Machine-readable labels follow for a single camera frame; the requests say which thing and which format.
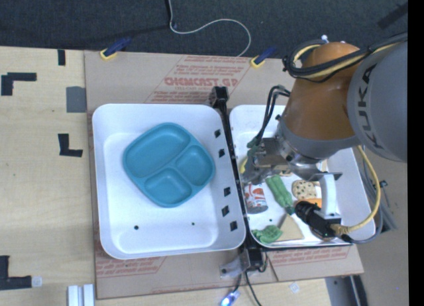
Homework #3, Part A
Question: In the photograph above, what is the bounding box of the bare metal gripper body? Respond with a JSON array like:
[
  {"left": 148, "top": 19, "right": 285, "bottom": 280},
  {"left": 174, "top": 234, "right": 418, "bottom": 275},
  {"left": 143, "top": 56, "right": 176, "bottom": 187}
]
[{"left": 252, "top": 137, "right": 321, "bottom": 179}]

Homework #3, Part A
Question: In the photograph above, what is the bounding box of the red and white can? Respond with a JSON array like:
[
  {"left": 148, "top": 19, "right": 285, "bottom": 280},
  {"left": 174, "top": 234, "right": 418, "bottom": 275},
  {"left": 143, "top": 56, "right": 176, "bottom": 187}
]
[{"left": 243, "top": 182, "right": 270, "bottom": 215}]

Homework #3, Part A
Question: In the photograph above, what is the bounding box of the green toy vegetable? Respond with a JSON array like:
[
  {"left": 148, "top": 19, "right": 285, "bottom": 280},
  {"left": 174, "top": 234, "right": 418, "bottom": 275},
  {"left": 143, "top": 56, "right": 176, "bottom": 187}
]
[{"left": 265, "top": 174, "right": 296, "bottom": 216}]

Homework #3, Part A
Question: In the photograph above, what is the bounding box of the tan chocolate chip biscuit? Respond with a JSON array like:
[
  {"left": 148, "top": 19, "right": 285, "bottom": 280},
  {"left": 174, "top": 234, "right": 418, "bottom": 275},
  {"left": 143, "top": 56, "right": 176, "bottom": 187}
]
[{"left": 291, "top": 179, "right": 319, "bottom": 200}]

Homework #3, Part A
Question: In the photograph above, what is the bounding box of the green broccoli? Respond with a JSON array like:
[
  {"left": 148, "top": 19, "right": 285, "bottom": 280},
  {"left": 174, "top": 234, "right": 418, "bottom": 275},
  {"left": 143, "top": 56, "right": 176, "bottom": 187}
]
[{"left": 251, "top": 225, "right": 284, "bottom": 245}]

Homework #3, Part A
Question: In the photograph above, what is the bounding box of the orange carrot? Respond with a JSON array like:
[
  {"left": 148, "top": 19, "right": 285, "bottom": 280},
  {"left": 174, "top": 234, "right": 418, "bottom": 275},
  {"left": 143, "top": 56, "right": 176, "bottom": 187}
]
[{"left": 296, "top": 197, "right": 323, "bottom": 208}]

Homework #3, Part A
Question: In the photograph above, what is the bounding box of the tan pizza slice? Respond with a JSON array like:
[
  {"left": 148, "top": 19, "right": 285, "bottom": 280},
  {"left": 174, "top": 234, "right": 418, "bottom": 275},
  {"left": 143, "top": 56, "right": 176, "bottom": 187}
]
[{"left": 276, "top": 213, "right": 306, "bottom": 242}]

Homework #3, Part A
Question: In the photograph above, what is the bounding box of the white plastic tray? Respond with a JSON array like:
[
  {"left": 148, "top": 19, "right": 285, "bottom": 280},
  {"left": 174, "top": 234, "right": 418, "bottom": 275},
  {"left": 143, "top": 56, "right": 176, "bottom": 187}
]
[
  {"left": 229, "top": 104, "right": 377, "bottom": 249},
  {"left": 91, "top": 103, "right": 247, "bottom": 261}
]

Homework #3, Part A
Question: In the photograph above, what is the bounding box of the blue divided plate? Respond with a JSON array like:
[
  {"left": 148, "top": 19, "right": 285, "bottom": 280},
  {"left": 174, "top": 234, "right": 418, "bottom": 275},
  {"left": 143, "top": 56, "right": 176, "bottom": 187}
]
[{"left": 122, "top": 122, "right": 217, "bottom": 209}]

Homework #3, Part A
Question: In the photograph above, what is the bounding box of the brown cardboard board red print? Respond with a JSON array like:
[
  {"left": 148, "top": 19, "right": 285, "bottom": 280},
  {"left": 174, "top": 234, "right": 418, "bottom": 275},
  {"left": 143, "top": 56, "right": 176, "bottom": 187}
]
[{"left": 83, "top": 49, "right": 365, "bottom": 301}]

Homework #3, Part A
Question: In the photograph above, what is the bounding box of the black cylinder on white bracket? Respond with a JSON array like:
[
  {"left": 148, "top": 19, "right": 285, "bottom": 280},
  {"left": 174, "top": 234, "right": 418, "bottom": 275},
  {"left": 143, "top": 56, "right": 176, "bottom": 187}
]
[{"left": 294, "top": 172, "right": 344, "bottom": 240}]

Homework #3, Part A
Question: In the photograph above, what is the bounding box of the black block with thin wires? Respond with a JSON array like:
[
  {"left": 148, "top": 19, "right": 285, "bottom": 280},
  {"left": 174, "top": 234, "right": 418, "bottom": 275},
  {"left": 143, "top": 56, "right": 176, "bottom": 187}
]
[
  {"left": 242, "top": 246, "right": 266, "bottom": 271},
  {"left": 208, "top": 85, "right": 230, "bottom": 109}
]

